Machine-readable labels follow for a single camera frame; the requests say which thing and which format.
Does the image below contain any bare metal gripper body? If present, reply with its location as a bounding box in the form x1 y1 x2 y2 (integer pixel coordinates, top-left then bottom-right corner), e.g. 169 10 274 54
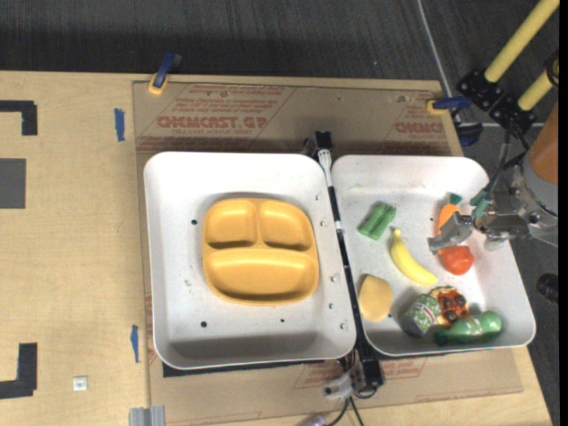
472 188 540 242

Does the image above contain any orange carrot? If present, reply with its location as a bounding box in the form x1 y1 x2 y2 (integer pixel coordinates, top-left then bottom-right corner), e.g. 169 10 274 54
437 192 464 238

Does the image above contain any orange bell pepper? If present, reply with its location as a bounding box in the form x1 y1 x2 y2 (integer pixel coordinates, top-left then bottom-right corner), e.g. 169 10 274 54
438 245 477 277

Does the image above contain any yellow banana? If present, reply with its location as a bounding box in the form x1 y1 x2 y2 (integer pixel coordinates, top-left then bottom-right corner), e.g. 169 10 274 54
390 227 440 288

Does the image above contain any white plastic tray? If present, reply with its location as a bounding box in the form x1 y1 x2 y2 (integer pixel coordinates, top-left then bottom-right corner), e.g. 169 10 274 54
330 154 538 358
142 150 359 371

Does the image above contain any pizza slice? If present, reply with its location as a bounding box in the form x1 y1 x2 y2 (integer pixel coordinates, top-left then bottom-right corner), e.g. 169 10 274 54
427 285 469 326

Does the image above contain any green asparagus bundle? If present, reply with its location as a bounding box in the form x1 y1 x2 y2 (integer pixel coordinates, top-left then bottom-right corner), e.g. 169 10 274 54
356 201 398 241

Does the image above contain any green and white can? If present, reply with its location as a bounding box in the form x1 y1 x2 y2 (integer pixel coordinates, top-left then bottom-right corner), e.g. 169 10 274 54
400 294 443 339

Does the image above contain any green bottle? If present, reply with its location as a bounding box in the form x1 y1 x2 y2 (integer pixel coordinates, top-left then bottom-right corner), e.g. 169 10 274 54
432 310 504 348

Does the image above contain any tan bread piece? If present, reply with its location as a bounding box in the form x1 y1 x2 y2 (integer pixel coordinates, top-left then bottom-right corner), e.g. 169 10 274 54
357 273 395 324

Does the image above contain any thin black and white rod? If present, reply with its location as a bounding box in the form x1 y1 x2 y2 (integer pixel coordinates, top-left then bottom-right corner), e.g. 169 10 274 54
316 148 361 363

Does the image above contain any orange divided plate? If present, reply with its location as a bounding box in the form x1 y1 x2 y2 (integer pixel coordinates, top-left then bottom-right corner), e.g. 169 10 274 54
201 197 321 308

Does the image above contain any brown cardboard board red print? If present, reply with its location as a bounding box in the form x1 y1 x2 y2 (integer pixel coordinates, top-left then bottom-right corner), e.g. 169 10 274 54
131 80 525 426

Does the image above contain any black block with thin wires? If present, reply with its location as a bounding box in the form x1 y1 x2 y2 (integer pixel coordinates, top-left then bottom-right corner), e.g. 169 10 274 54
309 130 335 153
349 356 386 391

